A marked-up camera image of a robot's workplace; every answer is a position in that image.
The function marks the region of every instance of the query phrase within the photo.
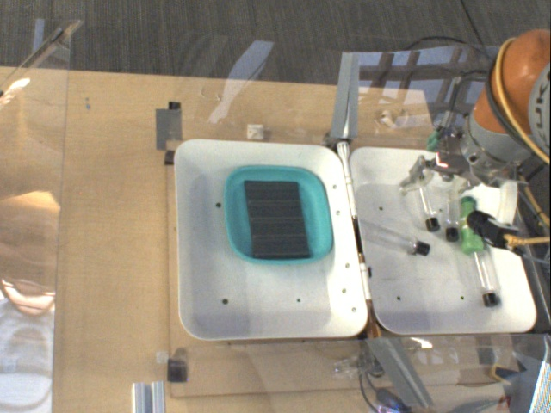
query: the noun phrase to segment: green tube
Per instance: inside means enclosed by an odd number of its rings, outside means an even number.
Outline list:
[[[476,200],[471,196],[461,199],[461,251],[473,254],[484,250],[484,240],[468,227],[467,216],[476,209]]]

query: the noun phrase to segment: black cap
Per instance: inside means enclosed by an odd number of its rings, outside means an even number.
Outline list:
[[[494,307],[499,304],[499,297],[496,293],[485,293],[482,295],[485,307]]]
[[[421,256],[429,255],[430,245],[425,242],[417,242],[415,244],[415,254],[420,254]]]
[[[448,240],[448,242],[457,242],[459,240],[459,232],[457,228],[446,228],[446,240]]]
[[[440,229],[440,224],[436,217],[431,217],[430,219],[425,220],[424,224],[427,226],[429,232],[436,232]]]

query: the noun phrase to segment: yellow cable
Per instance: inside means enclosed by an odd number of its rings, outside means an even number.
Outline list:
[[[526,178],[524,176],[519,176],[520,180],[523,182],[526,182]],[[524,188],[526,192],[526,198],[530,202],[530,204],[534,207],[536,210],[537,216],[542,220],[543,224],[549,228],[549,216],[543,212],[542,207],[539,206],[539,204],[536,202],[536,198],[532,194],[532,190],[530,189],[528,183],[526,183],[526,186]]]
[[[507,247],[513,249],[517,246],[524,246],[527,244],[549,243],[551,237],[522,238],[513,236],[512,234],[505,234],[504,239],[507,241]]]
[[[503,78],[502,78],[502,67],[503,67],[503,60],[505,51],[509,47],[510,43],[514,40],[514,38],[508,39],[499,49],[498,58],[496,60],[496,65],[494,67],[496,71],[496,91],[498,92],[496,95],[498,96],[498,100],[500,101],[501,107],[504,110],[505,113],[505,120],[508,120],[509,123],[515,128],[515,130],[518,132],[519,136],[522,138],[522,140],[528,145],[528,147],[547,165],[549,165],[549,156],[546,155],[535,143],[530,137],[524,132],[523,128],[520,127],[520,124],[518,123],[517,118],[512,113],[511,107],[509,105],[509,100],[507,99],[507,95],[505,94],[505,89],[503,85]]]

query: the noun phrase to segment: white tray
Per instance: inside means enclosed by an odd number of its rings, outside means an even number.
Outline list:
[[[458,243],[446,242],[443,230],[429,233],[418,214],[414,193],[403,197],[404,179],[421,151],[361,148],[351,157],[356,204],[361,218],[409,232],[430,244],[427,257],[366,243],[371,267],[369,287],[375,314],[388,330],[401,335],[525,332],[536,320],[536,307],[520,257],[491,249],[501,286],[501,305],[487,308],[477,286],[475,266]],[[441,188],[436,175],[430,188]],[[499,190],[477,187],[467,194],[478,208],[496,215]]]
[[[335,153],[319,145],[197,139],[178,148],[175,165],[179,308],[191,335],[205,340],[330,338],[363,329],[367,306]],[[235,254],[224,210],[216,204],[223,203],[229,174],[246,165],[301,167],[324,183],[334,239],[326,257],[270,266]]]

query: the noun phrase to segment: gray carpet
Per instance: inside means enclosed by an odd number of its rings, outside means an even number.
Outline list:
[[[486,45],[549,28],[551,0],[464,0]],[[274,42],[260,78],[335,83],[341,51],[385,51],[427,35],[477,42],[459,0],[0,0],[0,65],[77,18],[72,68],[227,77],[254,40]]]

